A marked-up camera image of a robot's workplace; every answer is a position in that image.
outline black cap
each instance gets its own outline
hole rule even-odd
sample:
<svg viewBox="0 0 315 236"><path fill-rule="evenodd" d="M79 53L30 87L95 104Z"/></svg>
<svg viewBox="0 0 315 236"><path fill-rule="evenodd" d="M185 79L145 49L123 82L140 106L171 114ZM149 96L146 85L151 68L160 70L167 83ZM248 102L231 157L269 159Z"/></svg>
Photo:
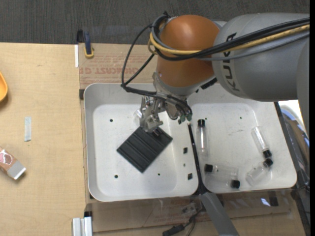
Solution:
<svg viewBox="0 0 315 236"><path fill-rule="evenodd" d="M271 156L272 156L272 154L271 154L270 150L268 150L268 149L267 149L267 150L265 150L265 151L263 151L262 153L264 154L264 157L265 157L265 158L269 158L269 157L271 157Z"/></svg>
<svg viewBox="0 0 315 236"><path fill-rule="evenodd" d="M232 188L240 188L241 182L239 180L231 180L230 186Z"/></svg>
<svg viewBox="0 0 315 236"><path fill-rule="evenodd" d="M212 172L213 165L212 164L205 164L204 170L205 170L205 172Z"/></svg>
<svg viewBox="0 0 315 236"><path fill-rule="evenodd" d="M198 120L198 127L204 127L205 126L205 120L204 119L199 119Z"/></svg>
<svg viewBox="0 0 315 236"><path fill-rule="evenodd" d="M264 164L267 165L268 167L270 167L274 162L270 159L270 158L267 158L265 161L264 161Z"/></svg>

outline wooden table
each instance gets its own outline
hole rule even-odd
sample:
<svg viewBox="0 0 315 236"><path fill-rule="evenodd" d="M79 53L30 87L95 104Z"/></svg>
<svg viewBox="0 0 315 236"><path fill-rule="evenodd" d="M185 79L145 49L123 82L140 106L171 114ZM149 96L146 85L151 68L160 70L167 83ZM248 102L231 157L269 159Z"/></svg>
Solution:
<svg viewBox="0 0 315 236"><path fill-rule="evenodd" d="M0 145L27 168L18 180L0 174L0 236L70 236L86 206L79 70L73 45L0 43L9 93L0 103ZM31 141L24 119L31 117ZM305 235L293 199L290 212L233 219L244 236ZM161 235L170 226L95 233ZM217 235L211 221L192 236Z"/></svg>

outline dark gray carpet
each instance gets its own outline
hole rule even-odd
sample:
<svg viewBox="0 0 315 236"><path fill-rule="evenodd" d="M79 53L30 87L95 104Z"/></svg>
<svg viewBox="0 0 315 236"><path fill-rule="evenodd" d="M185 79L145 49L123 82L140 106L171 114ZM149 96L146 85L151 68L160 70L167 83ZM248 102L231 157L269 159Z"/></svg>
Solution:
<svg viewBox="0 0 315 236"><path fill-rule="evenodd" d="M310 0L0 0L0 42L74 44L78 29L93 42L132 42L167 11L229 20L258 12L310 12ZM140 39L147 42L147 36Z"/></svg>

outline white tray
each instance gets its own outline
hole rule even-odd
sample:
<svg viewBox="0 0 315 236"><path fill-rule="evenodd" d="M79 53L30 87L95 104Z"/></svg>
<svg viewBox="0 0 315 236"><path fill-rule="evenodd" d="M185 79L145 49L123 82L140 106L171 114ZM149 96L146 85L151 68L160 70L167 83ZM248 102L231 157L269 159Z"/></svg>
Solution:
<svg viewBox="0 0 315 236"><path fill-rule="evenodd" d="M133 87L153 90L150 84ZM239 168L239 189L206 187L215 193L289 188L296 183L296 171L288 151L274 103L235 97L219 84L189 97L195 131L197 120L206 119L209 132L209 164L223 163ZM187 122L178 124L164 112L161 128L173 141L144 173L140 173L116 149L139 126L134 112L141 96L125 92L120 84L96 83L84 93L88 184L99 201L123 201L193 194L198 179ZM273 154L272 173L259 185L245 181L246 172L263 161L251 137L251 129L261 126Z"/></svg>

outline transparent bottle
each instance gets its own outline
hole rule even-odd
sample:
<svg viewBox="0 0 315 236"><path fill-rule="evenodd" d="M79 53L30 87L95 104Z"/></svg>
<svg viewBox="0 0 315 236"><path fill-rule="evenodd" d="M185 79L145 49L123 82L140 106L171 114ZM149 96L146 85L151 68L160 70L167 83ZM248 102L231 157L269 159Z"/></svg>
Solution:
<svg viewBox="0 0 315 236"><path fill-rule="evenodd" d="M199 161L207 162L209 159L208 130L206 128L204 119L198 120L196 131L196 148Z"/></svg>
<svg viewBox="0 0 315 236"><path fill-rule="evenodd" d="M238 168L224 164L206 164L205 185L215 185L225 188L239 188L241 183L238 180Z"/></svg>
<svg viewBox="0 0 315 236"><path fill-rule="evenodd" d="M267 158L264 162L258 163L254 168L252 168L246 174L246 181L254 186L258 184L264 177L270 173L270 167L273 164L273 161L270 158Z"/></svg>
<svg viewBox="0 0 315 236"><path fill-rule="evenodd" d="M261 127L255 127L251 130L252 137L256 143L256 146L260 152L263 153L265 158L270 158L272 156L270 150L269 150L269 145L266 142L266 139L263 135L263 132L261 130Z"/></svg>

